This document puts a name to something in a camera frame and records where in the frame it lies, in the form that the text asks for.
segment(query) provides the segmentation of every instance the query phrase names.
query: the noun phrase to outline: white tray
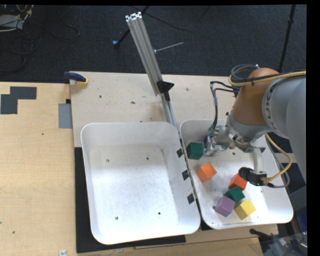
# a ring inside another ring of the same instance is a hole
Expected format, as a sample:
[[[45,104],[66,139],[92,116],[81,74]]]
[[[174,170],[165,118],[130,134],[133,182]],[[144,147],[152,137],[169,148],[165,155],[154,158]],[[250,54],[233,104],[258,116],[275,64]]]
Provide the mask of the white tray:
[[[190,142],[204,144],[204,138],[208,135],[208,128],[212,120],[186,120],[181,123],[180,133],[184,146]],[[218,125],[225,124],[225,120],[219,120]],[[263,170],[268,177],[279,172],[275,159],[270,151],[265,137],[259,138],[253,146],[265,147],[262,153]],[[254,168],[254,161],[251,153],[244,153],[240,149],[220,151],[216,156],[208,157],[203,155],[199,160],[188,160],[191,176],[193,178],[197,194],[201,216],[203,221],[213,229],[227,229],[250,225],[281,224],[287,223],[293,218],[293,208],[285,188],[270,188],[267,186],[254,186],[247,183],[243,194],[249,199],[256,211],[245,219],[241,220],[235,211],[224,217],[215,212],[218,200],[228,191],[231,178],[241,167]],[[205,183],[199,179],[196,171],[202,165],[210,162],[217,173]],[[272,181],[274,185],[283,185],[280,177]]]
[[[90,123],[81,131],[91,231],[112,245],[194,233],[200,214],[177,129]]]

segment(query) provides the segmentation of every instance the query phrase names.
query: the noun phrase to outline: black mat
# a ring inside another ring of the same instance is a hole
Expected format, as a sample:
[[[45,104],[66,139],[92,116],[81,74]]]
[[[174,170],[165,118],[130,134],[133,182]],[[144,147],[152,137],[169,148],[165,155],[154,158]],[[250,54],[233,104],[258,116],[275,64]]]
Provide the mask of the black mat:
[[[147,239],[134,242],[105,245],[98,242],[90,226],[89,204],[84,167],[83,152],[81,147],[74,149],[75,157],[75,225],[76,225],[76,252],[88,253],[102,250],[118,249],[137,246],[170,245],[185,243],[184,235]]]

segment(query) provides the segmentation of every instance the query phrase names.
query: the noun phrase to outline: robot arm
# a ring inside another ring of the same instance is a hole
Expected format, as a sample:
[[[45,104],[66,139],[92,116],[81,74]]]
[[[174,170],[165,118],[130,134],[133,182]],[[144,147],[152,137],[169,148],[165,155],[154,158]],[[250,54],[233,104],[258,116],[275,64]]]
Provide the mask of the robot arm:
[[[226,125],[213,130],[209,128],[210,148],[206,148],[206,154],[216,154],[215,149],[221,149],[221,141],[227,148],[227,140],[229,145],[253,153],[255,170],[241,168],[239,174],[250,183],[260,186],[260,178],[266,180],[267,175],[261,171],[259,150],[251,143],[265,133],[274,132],[289,140],[306,181],[306,73],[282,75],[270,68],[256,67],[246,80],[233,83],[229,79],[230,84],[241,84],[241,87]]]

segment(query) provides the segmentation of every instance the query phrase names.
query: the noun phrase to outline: blue clamp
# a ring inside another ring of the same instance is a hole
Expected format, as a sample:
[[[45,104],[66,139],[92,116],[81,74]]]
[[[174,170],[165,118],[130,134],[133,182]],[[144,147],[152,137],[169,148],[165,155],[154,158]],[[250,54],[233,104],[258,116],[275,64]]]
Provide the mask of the blue clamp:
[[[77,85],[86,86],[88,84],[88,78],[74,72],[64,72],[62,79],[75,80]]]

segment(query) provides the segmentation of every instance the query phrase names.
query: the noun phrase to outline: orange cube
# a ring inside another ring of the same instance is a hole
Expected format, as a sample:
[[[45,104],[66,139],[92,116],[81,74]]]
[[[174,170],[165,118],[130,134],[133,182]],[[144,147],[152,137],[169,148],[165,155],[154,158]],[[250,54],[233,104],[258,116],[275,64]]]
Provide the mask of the orange cube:
[[[248,182],[245,179],[241,178],[239,173],[237,173],[231,178],[228,188],[232,189],[236,186],[239,186],[241,191],[243,191],[246,188],[247,183]]]
[[[210,162],[202,165],[197,171],[196,174],[200,178],[202,182],[206,182],[209,180],[213,175],[217,173],[216,169],[212,166]]]

